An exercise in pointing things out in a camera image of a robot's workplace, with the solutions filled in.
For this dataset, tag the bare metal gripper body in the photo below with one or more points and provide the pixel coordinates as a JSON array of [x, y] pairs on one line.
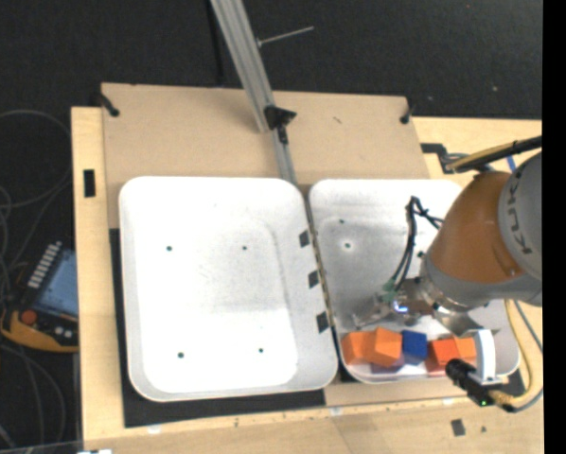
[[446, 317]]

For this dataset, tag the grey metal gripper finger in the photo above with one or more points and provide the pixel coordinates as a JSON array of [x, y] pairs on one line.
[[413, 319], [370, 319]]

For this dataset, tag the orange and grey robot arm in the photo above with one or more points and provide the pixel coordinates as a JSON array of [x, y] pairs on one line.
[[477, 234]]

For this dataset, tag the blue cube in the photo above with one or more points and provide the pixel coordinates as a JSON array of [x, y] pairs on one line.
[[414, 344]]

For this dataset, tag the orange cube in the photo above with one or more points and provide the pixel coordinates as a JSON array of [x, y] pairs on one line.
[[356, 347], [443, 352], [466, 348], [387, 345]]

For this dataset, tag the purple cube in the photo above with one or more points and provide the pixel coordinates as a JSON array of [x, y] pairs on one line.
[[387, 369]]

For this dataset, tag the white plastic tray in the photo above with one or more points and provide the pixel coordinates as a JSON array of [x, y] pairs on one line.
[[217, 291], [359, 253]]

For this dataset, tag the pale wood board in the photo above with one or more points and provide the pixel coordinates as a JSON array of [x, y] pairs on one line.
[[193, 130]]

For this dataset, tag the black cylinder on white bracket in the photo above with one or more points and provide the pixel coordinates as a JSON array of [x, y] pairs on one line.
[[482, 355]]

